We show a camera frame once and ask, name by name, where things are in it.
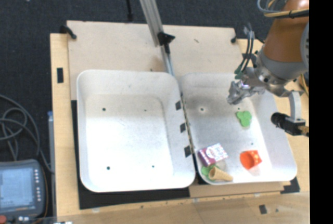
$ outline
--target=pink box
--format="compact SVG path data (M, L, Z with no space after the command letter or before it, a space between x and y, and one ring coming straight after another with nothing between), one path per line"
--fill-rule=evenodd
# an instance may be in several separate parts
M228 154L225 152L220 143L200 149L198 154L205 167L215 164L216 162L228 157Z

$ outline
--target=empty white tray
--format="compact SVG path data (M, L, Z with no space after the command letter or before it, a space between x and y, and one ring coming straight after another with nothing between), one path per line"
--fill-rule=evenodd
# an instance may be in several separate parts
M271 116L277 112L274 97L263 95L245 98L240 104L230 105L226 98L232 73L191 73L181 79L184 107L200 176L211 185L248 182L289 181L296 176L297 166L285 132L275 127ZM249 127L241 126L237 111L249 111ZM228 158L221 169L234 177L231 182L213 182L201 173L202 162L198 151L220 143ZM243 151L258 150L262 163L245 169L239 155Z
M80 177L93 192L184 188L195 178L177 80L87 70L77 79Z

